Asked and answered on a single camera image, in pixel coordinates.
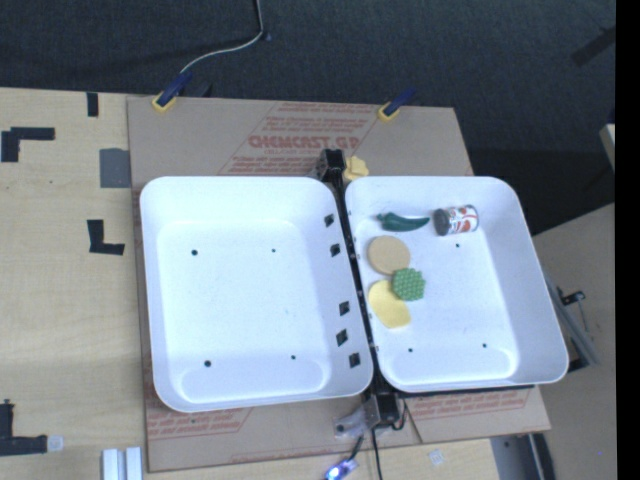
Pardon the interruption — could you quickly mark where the black block with thin wires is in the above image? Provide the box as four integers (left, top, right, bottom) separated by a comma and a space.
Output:
317, 148, 347, 183
363, 390, 407, 430

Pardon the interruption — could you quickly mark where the tan round biscuit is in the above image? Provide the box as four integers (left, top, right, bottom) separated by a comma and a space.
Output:
367, 235, 412, 276

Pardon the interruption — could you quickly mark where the thin black rod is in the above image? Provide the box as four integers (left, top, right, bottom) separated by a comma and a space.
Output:
333, 179, 386, 397

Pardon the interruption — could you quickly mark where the green chili pepper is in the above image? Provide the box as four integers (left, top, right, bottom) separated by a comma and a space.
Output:
376, 212, 431, 232

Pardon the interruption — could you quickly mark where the yellow round slice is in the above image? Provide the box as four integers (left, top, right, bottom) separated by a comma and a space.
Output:
367, 279, 412, 329

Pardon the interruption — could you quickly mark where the white plastic tray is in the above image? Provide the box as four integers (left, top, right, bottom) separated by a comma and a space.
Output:
139, 175, 375, 414
344, 175, 570, 394

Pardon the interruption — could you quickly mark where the green dotted round toy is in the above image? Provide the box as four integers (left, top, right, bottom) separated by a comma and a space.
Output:
391, 267, 427, 302

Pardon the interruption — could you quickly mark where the red and white can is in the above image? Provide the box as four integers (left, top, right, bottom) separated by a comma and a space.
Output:
432, 204, 480, 237

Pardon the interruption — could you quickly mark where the brown cardboard board red print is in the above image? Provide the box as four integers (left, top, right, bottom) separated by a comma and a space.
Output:
125, 95, 552, 473

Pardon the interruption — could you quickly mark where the yellow toy piece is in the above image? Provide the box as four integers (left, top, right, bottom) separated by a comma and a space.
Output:
343, 155, 370, 181

